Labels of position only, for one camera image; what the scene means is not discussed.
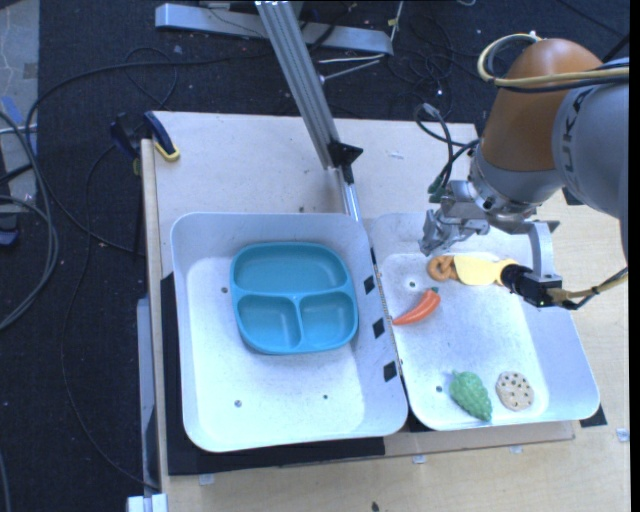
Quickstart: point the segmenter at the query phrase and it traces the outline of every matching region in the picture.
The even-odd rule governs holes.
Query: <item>wire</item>
[[[345,8],[344,11],[342,11],[340,14],[334,17],[333,20],[331,20],[331,23],[329,23],[329,26],[325,29],[325,31],[322,34],[320,34],[320,36],[309,46],[308,48],[309,54],[312,54],[313,52],[315,52],[318,48],[320,48],[323,45],[323,43],[327,39],[331,37],[333,32],[335,32],[336,26],[338,25],[338,21],[340,21],[340,19],[346,16],[347,14],[351,13],[351,10],[357,5],[358,4],[356,2],[350,3]]]
[[[603,62],[608,62],[611,59],[613,59],[616,54],[622,50],[622,48],[624,48],[626,45],[629,44],[629,36],[631,35],[631,33],[627,33],[626,36],[624,36],[622,39],[620,39],[620,41],[613,47],[611,48],[611,50],[609,50],[609,52],[602,58]]]
[[[31,169],[31,164],[24,164],[24,165],[21,165],[20,167],[16,167],[15,169],[4,174],[3,176],[0,176],[0,185],[11,181],[13,178],[20,176],[21,174],[27,172],[29,169]]]
[[[580,87],[591,87],[594,85],[621,84],[621,83],[627,83],[628,81],[629,81],[628,76],[618,76],[618,77],[612,77],[612,78],[577,80],[575,82],[571,82],[567,84],[549,85],[546,87],[501,86],[500,88],[505,89],[507,91],[519,92],[523,94],[538,94],[543,92],[566,91],[569,89],[578,89]]]
[[[109,148],[108,150],[104,151],[93,163],[93,165],[91,166],[89,172],[87,173],[87,177],[85,180],[85,214],[86,214],[86,223],[88,228],[88,233],[91,232],[90,229],[90,224],[91,224],[91,217],[89,214],[89,186],[91,184],[91,177],[93,176],[94,172],[96,171],[96,169],[98,168],[100,162],[102,162],[105,157],[107,156],[107,154],[109,153],[109,151],[111,150],[111,148]],[[60,365],[62,368],[62,377],[64,380],[64,386],[65,386],[65,390],[67,392],[67,397],[69,398],[69,403],[71,405],[71,409],[73,410],[74,415],[76,416],[76,419],[78,420],[78,423],[80,424],[80,428],[82,429],[82,431],[84,432],[85,436],[87,437],[87,439],[89,440],[89,442],[93,445],[94,449],[98,452],[98,454],[103,458],[103,460],[105,462],[107,462],[110,466],[112,466],[114,469],[116,469],[119,473],[121,473],[122,475],[126,476],[127,478],[145,486],[145,487],[149,487],[151,489],[154,490],[159,490],[157,488],[156,485],[151,484],[149,482],[144,481],[141,478],[138,478],[137,476],[129,473],[127,470],[125,470],[124,468],[122,468],[120,465],[118,465],[111,457],[109,457],[109,455],[100,447],[100,445],[98,444],[98,442],[95,440],[95,438],[93,437],[93,434],[91,433],[91,431],[89,430],[89,428],[87,427],[86,422],[84,421],[84,418],[82,417],[82,414],[80,413],[80,409],[78,408],[78,405],[75,401],[75,399],[73,398],[73,394],[71,392],[71,387],[69,385],[69,378],[67,376],[67,369],[66,369],[66,365],[65,365],[65,338],[66,338],[66,334],[67,334],[67,329],[69,326],[69,320],[71,318],[71,312],[73,311],[73,306],[78,298],[79,295],[79,291],[80,291],[80,287],[82,286],[82,283],[84,282],[84,279],[87,275],[87,271],[89,269],[89,263],[91,260],[91,241],[92,241],[92,236],[88,234],[87,236],[87,252],[85,255],[85,259],[84,259],[84,263],[82,265],[82,270],[80,272],[80,276],[78,278],[78,281],[76,282],[75,288],[73,290],[73,294],[71,296],[71,300],[69,302],[69,305],[67,306],[67,311],[65,313],[64,316],[64,320],[62,323],[62,331],[60,333]]]
[[[58,259],[58,235],[56,229],[53,225],[53,218],[51,215],[51,209],[49,207],[49,195],[46,190],[44,190],[44,182],[42,180],[42,174],[40,172],[40,167],[38,165],[38,161],[33,153],[31,146],[27,143],[25,136],[20,133],[20,128],[18,125],[4,112],[0,111],[0,118],[2,118],[5,123],[7,123],[14,131],[15,136],[18,138],[18,141],[22,145],[27,157],[29,158],[29,162],[31,164],[31,168],[34,171],[34,175],[38,182],[40,188],[43,189],[42,193],[42,202],[43,209],[40,210],[36,206],[27,203],[26,201],[22,201],[20,199],[16,199],[11,196],[0,196],[0,200],[4,202],[10,202],[14,204],[19,204],[23,207],[32,210],[37,215],[39,215],[47,224],[47,251],[46,251],[46,259],[45,266],[40,277],[40,281],[33,288],[33,290],[27,295],[27,297],[11,312],[9,313],[1,322],[0,322],[0,331],[8,328],[11,324],[13,324],[18,318],[20,318],[27,310],[31,307],[37,296],[40,294],[45,285],[49,282],[51,275],[53,274],[56,262]]]
[[[20,129],[20,133],[24,133],[26,131],[26,128],[24,126],[19,126],[18,128]],[[31,131],[36,131],[38,129],[38,125],[32,124],[31,126],[29,126],[29,129]],[[2,130],[0,130],[0,135],[12,135],[12,134],[13,134],[12,128],[3,128]]]
[[[154,51],[158,54],[160,54],[162,57],[165,58],[165,62],[141,62],[141,63],[131,63],[128,62],[128,60],[134,56],[136,53],[141,52],[141,51]],[[138,68],[138,67],[149,67],[149,66],[153,66],[153,65],[161,65],[161,66],[165,66],[165,65],[169,65],[173,67],[173,71],[174,71],[174,76],[173,76],[173,81],[171,83],[171,86],[169,88],[169,91],[167,92],[167,94],[165,95],[165,97],[161,100],[158,100],[157,98],[155,98],[153,95],[149,94],[144,88],[142,88],[128,73],[127,71],[130,68]],[[178,82],[178,70],[177,70],[177,66],[179,65],[179,63],[173,63],[171,61],[171,58],[165,54],[164,52],[157,50],[155,48],[151,48],[151,47],[140,47],[140,48],[136,48],[132,51],[130,51],[126,57],[125,57],[125,62],[123,64],[120,65],[115,65],[115,66],[107,66],[104,68],[98,68],[96,70],[91,70],[88,72],[84,72],[84,73],[80,73],[79,75],[76,75],[74,77],[68,78],[66,80],[63,80],[62,82],[58,83],[57,85],[53,86],[51,89],[49,89],[48,91],[46,91],[44,94],[42,94],[38,99],[36,99],[36,101],[34,102],[34,104],[32,105],[32,107],[29,110],[29,114],[28,114],[28,119],[31,119],[31,117],[35,114],[35,111],[37,110],[38,106],[40,105],[40,103],[42,103],[42,101],[44,101],[44,99],[46,99],[48,96],[50,96],[51,94],[53,94],[56,90],[58,90],[61,87],[64,87],[76,80],[80,80],[82,78],[85,77],[89,77],[89,76],[93,76],[94,74],[97,73],[101,73],[101,72],[105,72],[105,71],[113,71],[116,69],[122,69],[124,71],[124,73],[127,75],[127,78],[138,88],[138,90],[142,91],[143,94],[145,94],[147,97],[151,98],[153,101],[155,101],[156,103],[159,104],[160,108],[164,108],[167,101],[169,100],[169,98],[171,97],[171,95],[173,94],[173,92],[175,91],[175,88],[177,86],[177,82]],[[30,130],[25,130],[25,136],[27,138],[27,140],[29,140],[30,137]],[[113,150],[115,149],[115,146],[111,146],[111,148],[109,150]],[[60,208],[60,210],[64,213],[64,215],[81,231],[90,234],[93,238],[95,238],[96,240],[109,245],[110,247],[113,247],[117,250],[123,251],[123,252],[127,252],[127,253],[135,253],[138,256],[144,257],[144,254],[142,253],[138,253],[137,251],[135,251],[135,249],[131,249],[127,246],[124,246],[122,244],[113,242],[111,240],[106,239],[105,237],[99,235],[98,233],[95,233],[94,231],[89,230],[86,226],[84,226],[80,221],[78,221],[78,219],[75,218],[75,216],[69,211],[69,209],[62,203],[62,201],[58,198],[58,196],[54,193],[53,188],[49,185],[48,181],[46,180],[46,178],[44,176],[42,176],[42,180],[44,182],[44,185],[47,187],[47,190],[49,191],[49,194],[51,196],[51,199],[53,199],[53,201],[56,203],[56,205],[58,206],[58,208]]]
[[[420,122],[418,115],[421,111],[426,112],[430,116],[434,117],[440,123],[440,126],[442,127],[442,130],[444,132],[444,137],[427,129]],[[428,103],[423,103],[416,107],[416,109],[414,110],[414,119],[416,120],[416,123],[418,124],[418,126],[427,134],[431,135],[437,140],[447,143],[447,150],[449,152],[449,158],[447,159],[447,163],[444,165],[440,173],[436,176],[435,180],[433,181],[433,183],[431,183],[431,185],[428,188],[428,192],[431,194],[429,198],[429,202],[439,203],[440,198],[442,197],[442,194],[444,194],[447,184],[449,183],[449,179],[451,178],[451,171],[453,169],[454,162],[458,158],[460,158],[460,156],[464,154],[466,151],[473,149],[478,144],[479,139],[472,140],[471,142],[467,142],[466,144],[463,144],[460,142],[454,142],[451,139],[451,133],[449,131],[449,127],[447,126],[447,123],[445,122],[443,117],[440,115],[440,112],[438,111],[437,108],[435,108],[433,105],[429,105]],[[460,146],[460,148],[455,153],[453,152],[454,145]]]
[[[466,143],[464,143],[464,142],[456,142],[456,141],[453,141],[453,140],[448,141],[448,140],[446,139],[446,137],[443,137],[442,135],[439,135],[439,134],[435,133],[434,131],[430,130],[429,128],[427,128],[427,127],[423,124],[423,121],[420,119],[420,112],[424,112],[424,111],[425,111],[425,109],[424,109],[423,104],[418,105],[418,106],[416,107],[416,109],[413,111],[413,120],[416,122],[416,124],[420,127],[420,129],[421,129],[423,132],[425,132],[427,135],[430,135],[430,136],[431,136],[431,137],[433,137],[434,139],[439,140],[440,142],[447,142],[447,143],[451,142],[451,144],[452,144],[453,146],[458,146],[458,147],[460,147],[460,146],[465,146],[465,145],[466,145]]]
[[[403,5],[404,5],[404,1],[399,2],[398,10],[396,11],[395,18],[392,18],[391,20],[389,20],[389,23],[393,24],[393,28],[391,29],[391,35],[389,36],[389,39],[391,40],[391,43],[393,43],[393,40],[394,40],[394,38],[396,36],[396,32],[399,30],[400,14],[402,13]],[[375,55],[369,55],[369,56],[366,56],[366,57],[341,57],[341,58],[336,58],[336,59],[324,59],[324,60],[319,60],[317,63],[318,64],[332,64],[334,62],[357,62],[357,61],[382,59],[384,57],[387,57],[386,53],[377,53]]]
[[[575,311],[584,306],[587,302],[589,302],[596,295],[600,295],[602,292],[610,290],[615,286],[618,286],[629,279],[629,267],[625,267],[613,276],[611,276],[606,281],[602,282],[597,286],[593,286],[586,290],[581,290],[578,292],[570,292],[567,290],[559,289],[559,288],[551,288],[548,291],[551,296],[554,304],[559,305],[565,309],[570,309]],[[570,299],[583,298],[577,304],[572,302]]]
[[[4,458],[0,451],[0,476],[2,477],[2,491],[4,495],[4,510],[11,512],[11,494],[9,493],[9,477],[7,476],[7,468],[4,465]]]
[[[555,82],[567,82],[567,81],[586,81],[586,80],[608,80],[608,79],[616,79],[616,78],[625,78],[629,77],[629,67],[622,66],[617,68],[606,68],[606,69],[593,69],[588,71],[576,71],[576,72],[568,72],[568,73],[552,73],[547,75],[539,75],[525,78],[498,78],[487,71],[486,64],[487,61],[491,59],[491,56],[495,54],[495,52],[499,51],[501,47],[505,44],[513,42],[513,41],[522,41],[528,40],[532,44],[542,41],[543,39],[538,37],[537,35],[531,34],[511,34],[505,37],[501,37],[495,40],[493,43],[489,44],[480,54],[478,58],[477,70],[480,77],[485,81],[492,83],[497,87],[528,87],[535,85],[543,85],[550,84]],[[571,85],[572,88],[581,87],[581,83],[574,83]]]
[[[430,16],[425,16],[421,12],[409,11],[405,16],[411,35],[422,41],[424,44],[419,48],[404,48],[395,46],[396,54],[393,59],[387,59],[385,64],[389,72],[399,80],[410,85],[410,89],[395,95],[390,100],[389,116],[394,104],[400,97],[411,96],[420,99],[420,102],[428,101],[438,107],[440,114],[447,119],[453,112],[454,99],[451,94],[449,79],[453,77],[454,66],[460,68],[465,73],[479,79],[477,74],[464,66],[456,59],[456,56],[473,58],[478,57],[478,53],[470,54],[458,51],[453,48],[451,38],[444,27]]]
[[[226,11],[226,8],[222,7],[222,6],[217,6],[216,7],[214,5],[211,5],[208,8],[208,10],[211,13],[211,15],[214,18],[216,18],[218,21],[221,21],[222,23],[226,23],[227,25],[230,25],[232,27],[239,28],[241,30],[246,30],[247,32],[251,32],[253,35],[257,36],[260,39],[269,39],[269,36],[267,34],[262,34],[262,33],[258,32],[257,30],[253,30],[253,29],[251,29],[249,27],[243,27],[239,23],[235,23],[233,21],[230,21],[230,20],[222,18],[216,11],[223,10],[223,9]]]

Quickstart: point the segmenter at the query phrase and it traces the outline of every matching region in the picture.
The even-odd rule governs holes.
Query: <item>toy vegetable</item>
[[[453,372],[454,379],[449,385],[451,398],[471,416],[483,421],[491,421],[493,408],[489,392],[482,380],[473,372]]]
[[[437,292],[437,288],[429,288],[422,294],[415,308],[395,318],[391,323],[393,325],[406,325],[418,322],[433,313],[438,304],[440,304],[440,295]]]

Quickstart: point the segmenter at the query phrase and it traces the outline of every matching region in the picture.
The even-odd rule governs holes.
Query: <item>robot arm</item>
[[[500,44],[528,39],[505,79],[485,70]],[[490,45],[478,64],[500,87],[471,161],[467,181],[442,184],[440,208],[429,210],[421,251],[447,251],[490,227],[528,234],[533,269],[507,268],[503,282],[536,306],[552,305],[562,281],[553,269],[553,224],[533,222],[559,189],[620,220],[628,262],[628,59],[603,63],[582,46],[529,34]]]

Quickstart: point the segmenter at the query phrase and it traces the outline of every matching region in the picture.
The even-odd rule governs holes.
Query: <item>yellow cable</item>
[[[578,299],[582,297],[589,297],[591,295],[597,295],[599,293],[610,290],[614,286],[618,286],[619,284],[624,283],[628,279],[629,279],[629,274],[624,274],[623,276],[620,276],[618,279],[614,279],[613,281],[610,281],[605,284],[601,284],[600,286],[594,286],[593,288],[589,288],[588,290],[581,290],[579,292],[569,292],[567,290],[562,290],[558,288],[551,288],[547,291],[549,292],[549,295],[551,295],[551,298],[554,304],[561,304],[565,300]]]
[[[511,39],[530,39],[532,42],[537,43],[543,39],[534,34],[511,34],[505,37],[497,39],[489,46],[487,46],[480,57],[478,58],[478,74],[485,82],[491,82],[499,87],[522,87],[527,85],[540,85],[550,82],[563,82],[570,80],[585,80],[593,78],[611,78],[620,76],[629,76],[629,66],[623,66],[619,68],[611,69],[594,69],[591,71],[578,71],[572,73],[558,73],[551,75],[540,75],[527,78],[497,78],[489,73],[484,68],[485,61],[489,53],[499,44]]]

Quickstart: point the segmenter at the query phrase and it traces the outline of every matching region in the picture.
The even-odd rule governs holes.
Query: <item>electric cord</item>
[[[424,121],[422,119],[420,119],[420,113],[421,112],[427,112],[427,110],[424,108],[424,103],[418,105],[415,110],[413,111],[413,120],[416,122],[416,124],[420,127],[420,129],[425,132],[427,135],[430,135],[431,137],[433,137],[434,139],[439,140],[440,142],[446,142],[447,144],[449,144],[449,142],[451,143],[451,145],[453,146],[465,146],[467,143],[465,142],[457,142],[454,140],[447,140],[446,138],[446,132],[445,132],[445,136],[443,137],[442,135],[439,135],[438,133],[434,132],[433,130],[430,130],[428,127],[426,127],[424,125]],[[432,117],[436,117],[436,120],[440,123],[440,125],[442,126],[442,124],[445,122],[443,116],[440,114],[440,112],[434,112],[432,114]]]
[[[455,55],[473,57],[474,59],[477,58],[477,55],[455,50],[447,31],[432,17],[421,14],[414,15],[409,12],[406,19],[410,32],[423,43],[423,47],[414,49],[397,45],[398,51],[394,57],[385,60],[388,71],[410,86],[408,90],[391,98],[389,116],[391,116],[394,104],[400,98],[416,97],[420,103],[427,101],[432,104],[437,103],[441,116],[446,119],[453,111],[454,106],[449,84],[453,67],[458,67],[471,76],[475,76],[467,67],[457,61]],[[427,38],[421,29],[425,26],[431,28],[431,25],[433,25],[433,30],[429,30]],[[436,37],[443,43],[436,42]],[[438,51],[431,51],[431,46],[437,47]]]
[[[551,296],[553,303],[557,306],[561,306],[571,311],[576,311],[584,306],[587,302],[593,299],[596,295],[614,288],[629,279],[629,267],[625,267],[604,282],[597,286],[592,286],[586,290],[580,290],[578,292],[570,292],[560,288],[550,288],[547,290]],[[573,302],[571,299],[582,298],[579,302]]]
[[[545,92],[560,90],[562,88],[577,88],[584,85],[593,85],[600,83],[608,83],[612,81],[625,81],[629,79],[629,66],[619,67],[605,67],[587,71],[576,71],[568,73],[552,73],[547,75],[532,76],[525,78],[500,78],[494,76],[490,70],[487,69],[487,64],[491,64],[492,56],[498,52],[504,45],[512,43],[514,41],[529,41],[531,44],[542,41],[543,39],[535,35],[530,34],[511,34],[501,37],[491,44],[489,44],[480,54],[478,58],[477,70],[478,75],[485,81],[489,82],[496,87],[509,87],[511,90],[518,92],[524,92],[518,88],[529,89],[532,86],[545,86],[538,89],[529,89],[527,92]],[[558,82],[571,82],[570,84],[557,84]]]
[[[135,49],[131,50],[125,56],[124,62],[125,63],[129,62],[129,59],[131,57],[133,57],[134,55],[136,55],[137,53],[140,53],[140,52],[154,52],[154,53],[157,53],[158,55],[160,55],[161,57],[163,57],[166,62],[171,62],[171,57],[169,57],[162,50],[158,50],[157,48],[153,48],[151,46],[142,46],[142,47],[135,48]],[[153,94],[149,93],[149,91],[147,91],[144,87],[142,87],[136,80],[134,80],[134,78],[129,74],[129,70],[125,70],[124,73],[127,76],[127,78],[129,79],[129,81],[135,86],[135,88],[138,89],[142,94],[144,94],[151,101],[157,103],[159,108],[165,109],[165,110],[170,110],[169,108],[167,108],[166,103],[167,103],[167,101],[169,101],[169,98],[173,95],[173,93],[174,93],[174,91],[176,89],[176,86],[178,85],[178,68],[177,67],[173,67],[173,81],[171,83],[171,86],[169,87],[169,92],[162,99],[156,98]]]
[[[326,30],[320,34],[320,36],[308,47],[309,55],[315,52],[318,48],[320,48],[324,42],[331,37],[331,35],[335,32],[336,26],[338,25],[338,21],[344,18],[347,14],[351,13],[351,10],[358,5],[356,2],[352,2],[346,6],[346,8],[337,16],[335,16]]]
[[[31,169],[31,164],[24,164],[24,165],[21,165],[20,167],[16,167],[15,169],[12,169],[6,174],[3,174],[2,176],[0,176],[0,185],[4,185],[5,183],[8,183],[13,178],[17,178],[18,176],[20,176],[21,174],[24,174],[30,169]]]
[[[31,146],[27,143],[25,135],[23,135],[20,132],[20,128],[16,125],[16,123],[7,114],[5,114],[2,111],[0,111],[0,118],[4,120],[4,122],[7,123],[7,125],[9,125],[13,129],[15,136],[18,138],[18,141],[20,142],[27,157],[29,158],[29,162],[30,162],[31,168],[34,171],[34,175],[36,177],[38,186],[41,189],[43,189],[43,193],[42,193],[43,208],[41,210],[38,207],[26,201],[23,201],[21,199],[16,199],[11,196],[0,196],[0,201],[19,204],[23,207],[28,208],[29,210],[32,210],[38,216],[40,216],[47,225],[46,259],[45,259],[45,266],[44,266],[42,275],[40,277],[40,280],[38,281],[38,284],[33,288],[33,290],[27,295],[27,297],[12,312],[10,312],[2,321],[0,321],[0,331],[3,331],[27,312],[27,310],[31,307],[31,305],[33,304],[37,296],[40,294],[40,292],[44,289],[46,284],[49,282],[56,267],[56,263],[58,259],[59,244],[58,244],[58,235],[57,235],[55,226],[53,224],[53,217],[52,217],[51,209],[49,206],[49,194],[47,193],[46,190],[44,190],[44,181],[42,179],[42,173],[40,172],[40,166],[38,164],[38,160],[35,154],[33,153]]]
[[[440,123],[440,126],[442,127],[442,131],[444,133],[444,137],[433,132],[432,130],[429,130],[426,126],[422,124],[422,122],[418,117],[420,112],[427,113],[428,115],[435,118]],[[446,121],[444,120],[442,115],[440,115],[440,112],[438,111],[438,109],[432,105],[429,105],[428,103],[423,103],[416,107],[416,109],[414,110],[414,119],[416,120],[416,123],[418,124],[418,126],[428,135],[434,137],[439,141],[447,143],[447,151],[449,154],[447,163],[444,165],[440,173],[436,176],[435,180],[431,183],[431,185],[429,185],[429,188],[428,188],[428,192],[429,194],[431,194],[429,197],[429,202],[439,203],[449,183],[449,179],[451,178],[451,171],[453,169],[453,164],[465,152],[474,149],[478,145],[480,140],[474,139],[467,143],[453,141],[451,139],[451,132],[449,131],[449,127],[447,126]],[[453,151],[454,146],[460,146],[455,153]]]
[[[225,10],[226,11],[226,7],[216,7],[216,6],[209,6],[208,8],[209,12],[211,13],[211,15],[217,19],[218,21],[221,21],[222,23],[232,26],[232,27],[236,27],[242,30],[246,30],[247,32],[252,33],[253,35],[257,36],[260,39],[269,39],[269,36],[267,34],[262,34],[260,32],[258,32],[257,30],[251,29],[249,27],[244,27],[238,23],[235,23],[231,20],[225,19],[223,17],[221,17],[217,11],[221,11],[221,10]]]
[[[391,34],[389,35],[391,44],[393,44],[393,40],[396,37],[396,33],[400,27],[400,15],[402,14],[403,6],[404,6],[404,1],[398,2],[398,9],[396,10],[396,15],[394,18],[389,20],[389,24],[392,25]],[[335,59],[323,59],[323,60],[317,61],[317,64],[333,64],[336,62],[358,62],[358,61],[382,59],[384,57],[387,57],[387,54],[377,53],[375,55],[368,55],[364,57],[340,57]]]
[[[87,223],[88,226],[88,230],[86,232],[87,234],[87,238],[86,238],[86,254],[85,254],[85,258],[84,258],[84,262],[82,264],[81,267],[81,271],[80,271],[80,275],[78,277],[78,280],[76,281],[73,293],[71,295],[71,300],[69,301],[69,304],[67,306],[67,310],[65,312],[64,315],[64,320],[62,323],[62,329],[60,332],[60,365],[62,368],[62,377],[64,380],[64,386],[65,386],[65,390],[67,392],[67,398],[69,399],[69,404],[71,406],[71,409],[73,410],[73,413],[80,425],[80,428],[82,429],[84,435],[86,436],[86,438],[89,440],[89,442],[91,443],[91,445],[93,446],[93,448],[98,452],[98,454],[100,455],[100,457],[102,457],[102,459],[109,464],[111,467],[113,467],[116,471],[118,471],[119,473],[121,473],[123,476],[133,480],[134,482],[137,482],[138,484],[151,488],[153,490],[159,490],[157,488],[157,486],[155,484],[149,483],[144,481],[141,478],[138,478],[137,476],[133,475],[132,473],[128,472],[126,469],[122,468],[119,464],[117,464],[108,454],[107,452],[105,452],[105,450],[98,444],[98,442],[96,441],[95,437],[93,436],[93,434],[91,433],[91,431],[89,430],[86,421],[84,420],[84,417],[82,416],[80,409],[78,407],[78,404],[76,403],[74,397],[73,397],[73,393],[71,392],[71,386],[69,383],[69,377],[67,374],[67,368],[65,365],[65,339],[67,336],[67,330],[69,327],[69,322],[71,319],[71,313],[73,311],[74,305],[78,299],[78,296],[80,294],[80,288],[82,287],[82,284],[84,283],[84,280],[86,278],[87,275],[87,271],[89,269],[89,264],[91,261],[91,242],[93,237],[89,234],[91,232],[91,215],[90,215],[90,207],[89,207],[89,189],[90,189],[90,184],[91,184],[91,178],[93,176],[93,174],[95,173],[96,169],[98,168],[98,166],[100,165],[100,163],[106,158],[106,156],[109,154],[109,152],[111,151],[112,148],[109,148],[105,151],[102,152],[102,154],[94,161],[93,165],[91,166],[89,172],[87,173],[87,177],[85,180],[85,204],[84,204],[84,208],[85,208],[85,215],[86,215],[86,219],[85,222]]]
[[[4,464],[2,451],[0,451],[0,477],[2,477],[2,495],[4,496],[4,510],[11,512],[11,494],[9,492],[9,477],[7,467]]]
[[[622,50],[625,46],[627,46],[629,44],[629,36],[631,35],[630,32],[627,33],[626,36],[624,36],[622,39],[620,39],[620,41],[618,41],[618,43],[616,43],[616,45],[611,48],[611,50],[609,50],[607,52],[607,54],[602,58],[602,62],[608,62],[611,59],[613,59],[616,54]]]
[[[162,57],[164,57],[165,61],[164,62],[158,62],[158,61],[144,61],[144,62],[128,62],[128,59],[130,59],[131,57],[133,57],[136,53],[141,52],[141,51],[154,51],[158,54],[160,54]],[[254,58],[256,57],[255,55],[250,55],[250,56],[238,56],[237,58],[239,59],[244,59],[244,58]],[[207,64],[211,64],[211,63],[220,63],[220,62],[226,62],[227,60],[230,60],[231,58],[229,57],[225,57],[225,58],[221,58],[221,59],[213,59],[213,60],[207,60],[207,61],[186,61],[186,62],[173,62],[171,61],[171,58],[166,55],[164,52],[157,50],[155,48],[151,48],[151,47],[140,47],[140,48],[136,48],[132,51],[130,51],[126,57],[125,57],[125,62],[121,63],[121,64],[116,64],[113,66],[105,66],[105,67],[101,67],[101,68],[96,68],[94,70],[89,70],[80,74],[77,74],[75,76],[72,76],[70,78],[67,78],[61,82],[59,82],[58,84],[54,85],[53,87],[51,87],[50,89],[48,89],[47,91],[45,91],[39,98],[36,99],[36,101],[33,103],[33,105],[31,106],[31,108],[29,109],[29,112],[27,114],[27,126],[31,126],[31,119],[33,118],[33,116],[35,115],[35,112],[37,111],[37,109],[39,108],[40,104],[47,99],[48,97],[50,97],[52,94],[54,94],[57,90],[71,84],[74,83],[78,80],[84,79],[84,78],[88,78],[88,77],[92,77],[94,75],[97,74],[101,74],[101,73],[105,73],[105,72],[113,72],[113,71],[118,71],[118,70],[123,70],[125,74],[127,74],[128,79],[139,89],[141,90],[147,97],[151,98],[153,101],[157,102],[158,105],[160,106],[160,108],[164,108],[167,101],[169,100],[169,98],[171,97],[171,95],[173,94],[173,92],[175,91],[175,88],[177,86],[177,81],[178,81],[178,66],[192,66],[192,65],[207,65]],[[172,81],[172,84],[170,86],[170,89],[168,91],[168,93],[166,94],[166,96],[162,99],[162,100],[158,100],[157,98],[153,97],[152,95],[150,95],[148,92],[145,92],[144,89],[127,73],[129,70],[131,69],[144,69],[144,68],[148,68],[148,67],[153,67],[153,66],[160,66],[160,67],[164,67],[164,66],[171,66],[173,67],[174,70],[174,78]],[[31,146],[31,140],[30,140],[30,135],[32,133],[31,129],[25,129],[25,137],[27,139],[27,141],[29,142],[29,145]],[[54,192],[54,190],[52,189],[52,187],[49,186],[49,183],[47,181],[47,179],[42,176],[42,180],[45,184],[45,186],[47,187],[47,190],[49,191],[49,194],[51,196],[51,199],[56,203],[56,205],[58,206],[58,208],[60,208],[60,210],[63,212],[63,214],[81,231],[90,234],[93,238],[95,238],[96,240],[109,245],[110,247],[113,247],[114,249],[123,251],[123,252],[127,252],[127,253],[133,253],[135,252],[134,249],[131,249],[130,247],[124,246],[122,244],[113,242],[111,240],[106,239],[105,237],[99,235],[98,233],[95,233],[93,231],[88,231],[87,227],[84,226],[80,221],[78,221],[78,219],[75,218],[75,216],[69,211],[68,208],[65,207],[65,205],[62,203],[62,201],[58,198],[57,194]],[[137,253],[136,254],[138,256],[142,256],[144,257],[144,254],[141,253]]]

